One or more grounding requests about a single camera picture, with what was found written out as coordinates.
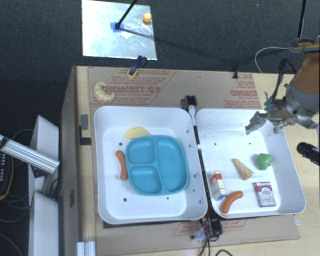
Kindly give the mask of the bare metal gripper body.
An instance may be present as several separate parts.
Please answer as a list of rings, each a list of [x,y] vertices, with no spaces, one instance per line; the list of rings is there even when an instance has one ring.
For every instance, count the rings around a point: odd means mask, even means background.
[[[268,111],[268,120],[273,122],[287,122],[287,126],[300,125],[306,129],[317,129],[319,123],[312,120],[314,112],[302,107],[296,101],[276,99]]]

